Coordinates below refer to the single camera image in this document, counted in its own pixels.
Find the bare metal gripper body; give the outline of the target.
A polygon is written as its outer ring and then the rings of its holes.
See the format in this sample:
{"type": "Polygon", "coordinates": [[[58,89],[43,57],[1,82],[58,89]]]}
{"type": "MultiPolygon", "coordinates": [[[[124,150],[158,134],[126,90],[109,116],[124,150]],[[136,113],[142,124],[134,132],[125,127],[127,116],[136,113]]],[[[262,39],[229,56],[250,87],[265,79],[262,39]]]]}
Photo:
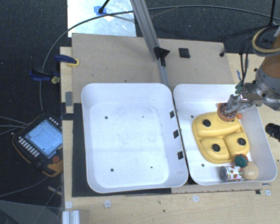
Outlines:
{"type": "Polygon", "coordinates": [[[266,105],[274,111],[280,111],[280,95],[264,84],[244,84],[238,100],[245,102],[245,108],[266,105]]]}

